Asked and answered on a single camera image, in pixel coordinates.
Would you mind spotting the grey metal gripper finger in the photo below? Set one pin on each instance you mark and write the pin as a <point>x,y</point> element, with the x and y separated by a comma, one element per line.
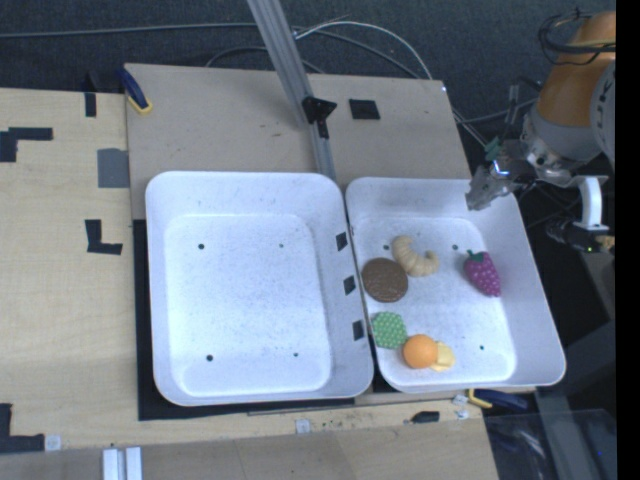
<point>476,192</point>
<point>498,189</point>

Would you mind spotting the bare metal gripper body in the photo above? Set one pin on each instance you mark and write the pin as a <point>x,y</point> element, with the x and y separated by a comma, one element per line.
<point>540,163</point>

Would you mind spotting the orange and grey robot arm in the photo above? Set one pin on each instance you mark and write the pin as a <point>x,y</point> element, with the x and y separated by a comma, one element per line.
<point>575,98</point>

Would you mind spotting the purple grapes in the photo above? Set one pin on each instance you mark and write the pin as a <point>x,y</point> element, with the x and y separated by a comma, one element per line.
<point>483,274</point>

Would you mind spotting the cream croissant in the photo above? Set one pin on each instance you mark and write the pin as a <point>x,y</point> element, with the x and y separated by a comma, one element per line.
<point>412,260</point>

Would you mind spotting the white plastic tray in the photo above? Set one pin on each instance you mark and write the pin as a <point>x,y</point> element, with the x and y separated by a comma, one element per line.
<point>450,313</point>
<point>245,288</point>

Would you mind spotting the brown round biscuit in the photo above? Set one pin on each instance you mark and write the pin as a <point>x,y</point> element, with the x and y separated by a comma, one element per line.
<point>384,280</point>

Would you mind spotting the green dotted hexagon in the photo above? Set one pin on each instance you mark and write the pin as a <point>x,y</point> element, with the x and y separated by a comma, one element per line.
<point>389,330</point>

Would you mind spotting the yellow cheese piece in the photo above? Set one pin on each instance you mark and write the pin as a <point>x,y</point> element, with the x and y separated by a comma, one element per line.
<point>446,358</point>

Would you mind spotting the orange fruit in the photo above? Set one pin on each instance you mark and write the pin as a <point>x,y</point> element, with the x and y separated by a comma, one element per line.
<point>420,351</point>

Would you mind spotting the pale wood board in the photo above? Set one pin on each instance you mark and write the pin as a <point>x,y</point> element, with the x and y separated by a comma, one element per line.
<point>225,128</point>

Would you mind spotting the black cylinder on white bracket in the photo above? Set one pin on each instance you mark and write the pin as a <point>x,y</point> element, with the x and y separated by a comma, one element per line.
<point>591,208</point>

